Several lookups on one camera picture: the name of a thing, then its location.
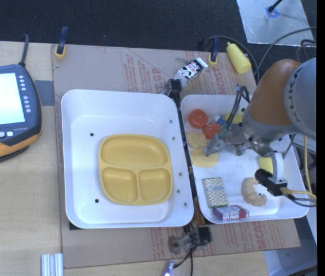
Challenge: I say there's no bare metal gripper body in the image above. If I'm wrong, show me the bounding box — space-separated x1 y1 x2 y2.
221 122 274 157

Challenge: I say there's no red toy pepper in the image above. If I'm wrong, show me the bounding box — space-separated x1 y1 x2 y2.
202 123 223 140

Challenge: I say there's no yellow round flat slice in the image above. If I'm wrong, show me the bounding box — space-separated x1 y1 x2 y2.
190 148 219 168

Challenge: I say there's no yellow toy biscuit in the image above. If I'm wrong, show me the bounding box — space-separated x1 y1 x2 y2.
186 131 208 150

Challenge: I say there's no yellow toy lemon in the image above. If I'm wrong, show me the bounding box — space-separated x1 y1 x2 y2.
224 112 244 125

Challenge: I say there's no white plastic tray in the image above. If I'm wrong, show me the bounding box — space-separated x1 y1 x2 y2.
180 94 310 225
60 89 195 229

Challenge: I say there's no orange round toy fruit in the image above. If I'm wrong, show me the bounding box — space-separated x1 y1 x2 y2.
188 109 209 129

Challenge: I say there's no yellow rounded toy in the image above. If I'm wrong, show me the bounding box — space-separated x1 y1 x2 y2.
259 156 274 175

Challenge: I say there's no green and yellow patterned carton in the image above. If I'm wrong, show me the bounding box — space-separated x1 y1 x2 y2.
201 177 230 209

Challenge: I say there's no beige toy croissant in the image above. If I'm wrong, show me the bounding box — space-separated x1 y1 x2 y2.
240 177 267 208

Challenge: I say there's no red and white packet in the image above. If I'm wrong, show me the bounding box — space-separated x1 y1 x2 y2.
212 205 250 222

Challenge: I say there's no yellow divided plate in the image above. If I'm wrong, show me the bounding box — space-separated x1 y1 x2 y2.
98 133 174 206

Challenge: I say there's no white cow print milk carton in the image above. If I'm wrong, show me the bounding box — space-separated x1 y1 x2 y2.
174 57 209 83

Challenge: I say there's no yellow squeeze bottle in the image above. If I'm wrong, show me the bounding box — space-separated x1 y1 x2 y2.
225 41 252 75

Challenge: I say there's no brown cardboard board red print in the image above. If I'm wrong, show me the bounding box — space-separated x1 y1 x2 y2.
51 44 301 269

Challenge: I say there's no black cylinder on white bracket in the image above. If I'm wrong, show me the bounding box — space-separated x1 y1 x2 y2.
254 151 288 197

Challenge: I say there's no black block with thin wires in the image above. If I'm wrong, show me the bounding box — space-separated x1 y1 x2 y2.
166 78 183 98
197 225 212 246

